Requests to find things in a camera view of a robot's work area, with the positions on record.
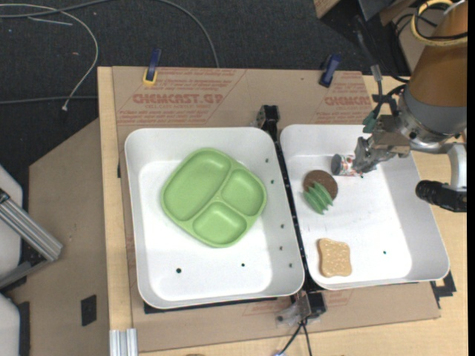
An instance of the black fabric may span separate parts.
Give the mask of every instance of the black fabric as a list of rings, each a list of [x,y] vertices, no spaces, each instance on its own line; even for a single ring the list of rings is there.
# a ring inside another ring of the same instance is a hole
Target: black fabric
[[[0,0],[64,7],[90,0]],[[170,0],[193,13],[208,30],[221,67],[318,69],[340,53],[340,69],[369,73],[354,38],[357,0],[342,0],[322,20],[313,0]],[[26,12],[0,8],[3,13]],[[180,11],[152,1],[115,1],[71,12],[99,42],[99,65],[146,66],[161,47],[162,66],[214,67],[198,26]],[[61,15],[50,19],[72,22]],[[368,22],[385,63],[397,73],[392,31],[377,17]],[[94,44],[83,27],[29,19],[0,22],[0,101],[68,95],[88,69]],[[77,95],[96,95],[93,73]],[[95,101],[0,105],[0,165],[13,176],[97,118]]]

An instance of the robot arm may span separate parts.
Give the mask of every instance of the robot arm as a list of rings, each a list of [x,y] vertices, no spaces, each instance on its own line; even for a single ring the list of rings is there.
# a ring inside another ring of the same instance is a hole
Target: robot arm
[[[432,2],[449,8],[434,34],[424,37],[417,32],[415,21]],[[468,2],[433,0],[423,8],[412,24],[415,35],[427,46],[393,114],[372,117],[376,121],[365,130],[370,137],[358,139],[353,168],[367,173],[378,163],[407,156],[410,151],[447,154],[452,168],[450,185],[421,181],[416,194],[448,210],[466,211],[466,145],[446,142],[467,128]]]

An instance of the brown patty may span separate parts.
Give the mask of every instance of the brown patty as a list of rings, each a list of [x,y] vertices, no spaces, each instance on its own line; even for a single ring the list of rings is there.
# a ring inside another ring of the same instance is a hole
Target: brown patty
[[[304,190],[308,191],[309,187],[313,187],[315,182],[322,184],[328,190],[333,200],[336,198],[338,185],[331,174],[323,170],[310,171],[304,178]]]

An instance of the yellow cable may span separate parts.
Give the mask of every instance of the yellow cable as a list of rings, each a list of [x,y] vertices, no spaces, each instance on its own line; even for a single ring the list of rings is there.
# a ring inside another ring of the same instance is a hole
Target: yellow cable
[[[422,4],[418,10],[417,10],[417,16],[420,16],[425,12],[429,7],[435,4],[445,4],[448,7],[450,7],[453,2],[451,0],[429,0],[426,1],[424,4]],[[432,40],[432,39],[426,39],[422,37],[416,28],[416,15],[413,16],[411,22],[410,22],[410,29],[413,33],[413,35],[424,45],[427,46],[453,46],[453,45],[458,45],[462,44],[468,41],[468,36],[462,37],[460,39],[447,39],[447,40]]]

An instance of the table surface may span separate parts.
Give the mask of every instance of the table surface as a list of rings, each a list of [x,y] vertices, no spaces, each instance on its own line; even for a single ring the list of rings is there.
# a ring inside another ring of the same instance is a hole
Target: table surface
[[[376,93],[373,77],[364,76],[364,80],[368,93]],[[98,82],[109,321],[110,329],[125,330],[133,325],[122,192],[117,178],[119,154],[111,67],[98,68]],[[399,84],[391,78],[383,80],[384,90]],[[416,152],[413,156],[422,179],[450,179],[448,157]],[[312,333],[309,338],[314,355],[468,355],[467,215],[454,214],[437,207],[433,207],[433,213],[448,252],[457,288],[453,297],[442,298],[441,317],[436,320]],[[287,341],[288,337],[276,337],[141,355],[273,355]],[[286,353],[289,356],[306,355],[304,336],[299,335]]]

